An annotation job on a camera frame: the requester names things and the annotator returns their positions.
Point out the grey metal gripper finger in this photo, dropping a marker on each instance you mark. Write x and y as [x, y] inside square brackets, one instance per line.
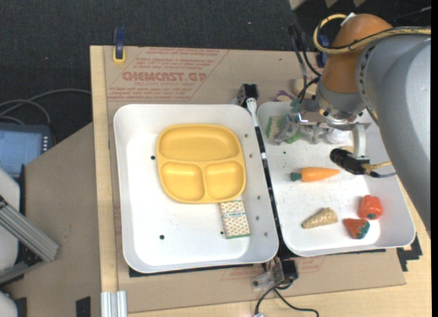
[284, 129]
[315, 136]

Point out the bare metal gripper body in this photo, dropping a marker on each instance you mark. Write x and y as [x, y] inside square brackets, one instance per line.
[337, 118]

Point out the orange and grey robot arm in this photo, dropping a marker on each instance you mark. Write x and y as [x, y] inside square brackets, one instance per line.
[393, 79]

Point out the green carton beige pattern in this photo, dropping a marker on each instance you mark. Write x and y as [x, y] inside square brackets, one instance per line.
[273, 127]

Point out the white round object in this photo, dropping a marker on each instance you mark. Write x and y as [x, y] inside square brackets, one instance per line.
[338, 136]

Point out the orange toy carrot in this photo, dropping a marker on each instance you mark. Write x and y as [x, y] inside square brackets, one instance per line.
[318, 174]

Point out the white plastic tray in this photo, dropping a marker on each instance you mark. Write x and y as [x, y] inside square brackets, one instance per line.
[321, 199]
[191, 233]

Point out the thin black and white rod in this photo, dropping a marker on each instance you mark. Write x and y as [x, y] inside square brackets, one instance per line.
[270, 192]

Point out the beige waffle cone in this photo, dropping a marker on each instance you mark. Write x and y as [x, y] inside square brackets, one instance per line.
[321, 219]

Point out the orange toy pepper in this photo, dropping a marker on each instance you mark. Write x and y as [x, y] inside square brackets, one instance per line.
[370, 207]

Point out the yellow divided plate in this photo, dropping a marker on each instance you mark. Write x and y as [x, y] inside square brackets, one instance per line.
[200, 165]

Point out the red toy strawberry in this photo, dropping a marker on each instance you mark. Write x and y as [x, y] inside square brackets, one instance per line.
[356, 227]

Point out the white carton orange pattern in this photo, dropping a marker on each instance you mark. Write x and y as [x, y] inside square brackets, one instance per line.
[235, 219]

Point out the brown cardboard board red print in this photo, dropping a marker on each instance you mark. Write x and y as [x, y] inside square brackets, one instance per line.
[191, 69]

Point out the black cylinder on white bracket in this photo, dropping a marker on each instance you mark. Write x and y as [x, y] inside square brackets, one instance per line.
[347, 161]

